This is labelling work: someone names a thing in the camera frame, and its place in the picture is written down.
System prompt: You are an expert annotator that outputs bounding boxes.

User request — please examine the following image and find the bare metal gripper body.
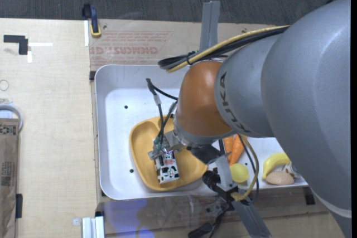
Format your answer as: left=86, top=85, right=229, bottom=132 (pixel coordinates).
left=147, top=130, right=189, bottom=161

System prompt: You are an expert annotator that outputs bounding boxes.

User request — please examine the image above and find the cow print milk carton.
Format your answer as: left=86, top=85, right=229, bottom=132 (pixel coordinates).
left=154, top=150, right=180, bottom=185

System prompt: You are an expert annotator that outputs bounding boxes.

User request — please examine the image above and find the yellow divided plate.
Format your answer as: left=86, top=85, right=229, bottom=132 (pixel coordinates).
left=129, top=115, right=209, bottom=192

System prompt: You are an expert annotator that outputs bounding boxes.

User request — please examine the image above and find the orange carrot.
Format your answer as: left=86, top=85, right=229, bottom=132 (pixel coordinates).
left=223, top=135, right=234, bottom=163
left=229, top=134, right=248, bottom=167

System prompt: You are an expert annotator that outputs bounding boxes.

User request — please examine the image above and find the white plastic tray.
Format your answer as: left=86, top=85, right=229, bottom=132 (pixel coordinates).
left=212, top=135, right=309, bottom=191
left=94, top=64, right=223, bottom=201

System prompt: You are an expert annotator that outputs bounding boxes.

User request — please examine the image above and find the yellow lemon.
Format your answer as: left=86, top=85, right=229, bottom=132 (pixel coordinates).
left=229, top=163, right=250, bottom=184

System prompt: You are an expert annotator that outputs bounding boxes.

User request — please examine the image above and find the yellow banana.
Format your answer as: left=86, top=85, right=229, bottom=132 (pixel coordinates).
left=261, top=152, right=292, bottom=180

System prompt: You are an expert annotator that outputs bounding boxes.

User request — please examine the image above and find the brown cardboard board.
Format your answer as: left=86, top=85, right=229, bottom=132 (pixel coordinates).
left=88, top=18, right=337, bottom=235

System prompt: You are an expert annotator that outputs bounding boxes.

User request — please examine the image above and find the beige bread roll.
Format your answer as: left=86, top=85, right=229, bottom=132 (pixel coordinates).
left=265, top=171, right=295, bottom=186

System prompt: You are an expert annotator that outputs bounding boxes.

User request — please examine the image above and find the white packet with red print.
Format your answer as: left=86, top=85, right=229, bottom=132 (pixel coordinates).
left=281, top=162, right=301, bottom=178

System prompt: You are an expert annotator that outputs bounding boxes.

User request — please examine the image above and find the brown paper bag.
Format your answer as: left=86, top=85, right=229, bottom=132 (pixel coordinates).
left=0, top=118, right=21, bottom=238

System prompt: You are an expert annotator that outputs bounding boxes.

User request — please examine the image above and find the black cylinder on white bracket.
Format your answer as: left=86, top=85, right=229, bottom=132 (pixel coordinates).
left=191, top=146, right=239, bottom=203

